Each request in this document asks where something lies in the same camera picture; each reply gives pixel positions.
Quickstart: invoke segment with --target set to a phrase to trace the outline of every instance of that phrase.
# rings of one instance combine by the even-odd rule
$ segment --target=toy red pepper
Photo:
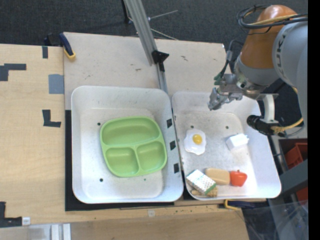
[[[233,186],[242,187],[245,184],[247,178],[248,176],[240,170],[230,171],[230,182]]]

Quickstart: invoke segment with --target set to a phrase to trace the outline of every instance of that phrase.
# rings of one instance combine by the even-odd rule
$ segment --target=wooden board
[[[72,239],[87,240],[93,236],[95,240],[249,239],[242,214],[228,211],[71,225]]]
[[[76,56],[64,60],[65,108],[79,86],[159,88],[157,68],[149,65],[139,38],[64,33]],[[225,65],[221,43],[155,40],[164,61],[168,95],[178,91],[211,92],[214,77]]]
[[[47,224],[147,219],[150,209],[155,217],[171,219],[236,213],[225,222],[235,223],[247,237],[239,212],[219,209],[217,202],[178,200],[172,207],[65,212],[65,96],[49,94],[49,75],[65,74],[63,49],[48,47],[48,58],[43,58],[41,46],[0,44],[0,54],[0,66],[26,64],[26,70],[10,70],[8,81],[0,81],[0,199],[6,202],[7,218]],[[60,127],[44,126],[43,110],[50,110]]]

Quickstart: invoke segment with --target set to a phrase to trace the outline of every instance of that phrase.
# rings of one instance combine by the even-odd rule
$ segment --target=fried egg toy
[[[195,153],[196,155],[201,155],[206,149],[206,135],[202,130],[187,130],[183,144],[186,151]]]

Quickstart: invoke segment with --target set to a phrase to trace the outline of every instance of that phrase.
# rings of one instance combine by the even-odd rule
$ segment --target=egg yolk
[[[198,145],[202,143],[202,137],[199,134],[193,135],[192,140],[195,144],[198,144]]]

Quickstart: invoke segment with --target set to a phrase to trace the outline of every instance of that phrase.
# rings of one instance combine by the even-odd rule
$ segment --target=green divided plate
[[[151,174],[167,163],[162,132],[147,116],[107,121],[100,130],[100,143],[106,165],[118,177]]]

